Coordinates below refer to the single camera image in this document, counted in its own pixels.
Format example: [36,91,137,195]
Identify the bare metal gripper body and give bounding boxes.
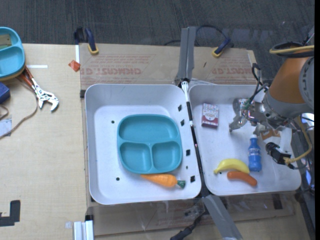
[232,97,270,125]

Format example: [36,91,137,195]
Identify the brown cardboard board red print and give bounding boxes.
[79,43,296,236]

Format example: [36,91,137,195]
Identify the blue bottle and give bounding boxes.
[247,133,263,173]

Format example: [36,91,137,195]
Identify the orange handled metal pliers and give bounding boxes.
[19,66,60,113]

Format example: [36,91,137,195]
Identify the orange sausage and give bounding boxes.
[226,170,258,187]

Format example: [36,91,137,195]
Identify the red and white carton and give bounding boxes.
[201,102,220,129]

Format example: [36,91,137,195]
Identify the dark blue box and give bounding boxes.
[0,81,12,105]

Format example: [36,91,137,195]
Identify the white plastic tray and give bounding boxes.
[84,83,203,206]
[187,83,302,197]

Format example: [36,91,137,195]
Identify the yellow banana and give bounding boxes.
[213,158,251,175]

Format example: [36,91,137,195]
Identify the orange carrot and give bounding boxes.
[140,173,187,190]

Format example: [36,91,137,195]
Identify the blue divided plate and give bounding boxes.
[116,113,184,175]
[0,26,26,79]

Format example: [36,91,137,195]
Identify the black cylinder on white bracket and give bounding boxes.
[265,127,292,166]

